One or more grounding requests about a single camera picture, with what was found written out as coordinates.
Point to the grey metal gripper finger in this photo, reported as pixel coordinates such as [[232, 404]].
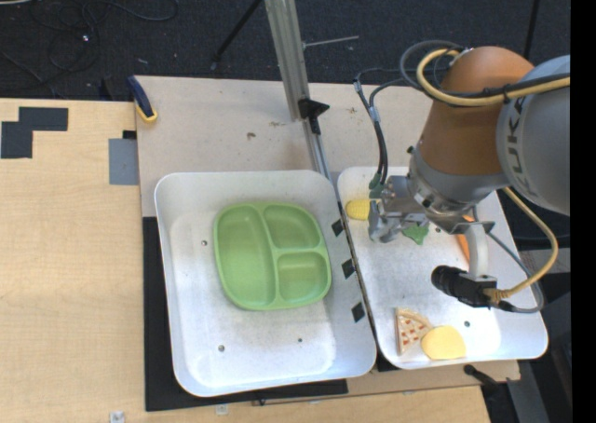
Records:
[[396, 226], [378, 227]]

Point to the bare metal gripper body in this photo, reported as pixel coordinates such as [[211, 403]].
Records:
[[404, 200]]

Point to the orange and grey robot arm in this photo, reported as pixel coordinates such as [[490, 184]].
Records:
[[465, 132]]

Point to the green toy broccoli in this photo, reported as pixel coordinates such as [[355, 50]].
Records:
[[416, 234]]

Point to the yellow corn cob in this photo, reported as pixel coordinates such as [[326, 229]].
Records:
[[357, 209]]

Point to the thin black rod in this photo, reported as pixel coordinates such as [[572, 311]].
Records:
[[356, 263]]

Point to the white plastic tray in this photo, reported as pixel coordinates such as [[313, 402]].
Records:
[[410, 281], [261, 342]]

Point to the orange carrot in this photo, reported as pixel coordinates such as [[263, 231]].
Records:
[[464, 244]]

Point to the pizza slice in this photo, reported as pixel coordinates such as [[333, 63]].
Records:
[[409, 330]]

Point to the green divided plate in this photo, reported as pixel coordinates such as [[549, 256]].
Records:
[[272, 255]]

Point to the yellow round biscuit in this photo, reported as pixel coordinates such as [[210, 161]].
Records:
[[443, 343]]

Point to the pale flat board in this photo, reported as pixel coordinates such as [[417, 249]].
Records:
[[209, 132]]

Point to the black cylinder on white bracket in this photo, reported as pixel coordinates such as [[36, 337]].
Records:
[[458, 283]]

